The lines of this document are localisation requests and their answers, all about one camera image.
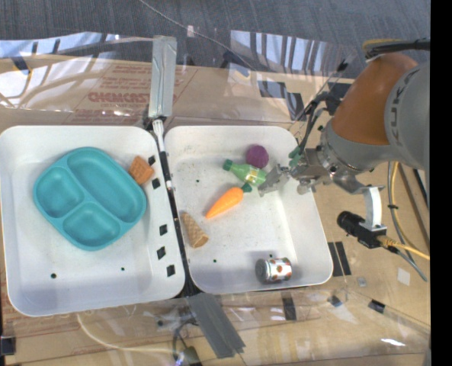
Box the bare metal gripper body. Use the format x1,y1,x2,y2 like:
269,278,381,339
288,149,351,186

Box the green bottle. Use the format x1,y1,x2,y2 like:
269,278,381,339
222,159,268,188

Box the purple grapes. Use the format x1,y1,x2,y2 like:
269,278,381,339
245,144,271,170

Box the orange carrot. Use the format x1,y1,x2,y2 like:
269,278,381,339
204,183,254,220

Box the white plastic tray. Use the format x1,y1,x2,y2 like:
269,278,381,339
0,124,186,317
163,124,334,296

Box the small can with strawberry print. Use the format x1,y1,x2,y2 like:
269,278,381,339
254,256,293,285

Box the tan ice cream cone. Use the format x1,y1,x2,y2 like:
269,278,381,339
180,212,210,249

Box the brown cardboard board red print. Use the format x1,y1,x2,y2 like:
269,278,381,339
0,53,431,366

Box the brown waffle biscuit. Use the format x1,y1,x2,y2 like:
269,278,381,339
128,155,155,186

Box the blue divided plate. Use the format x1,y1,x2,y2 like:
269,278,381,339
33,146,148,252

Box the black cylinder on white bracket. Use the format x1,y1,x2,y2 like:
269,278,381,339
333,174,389,250

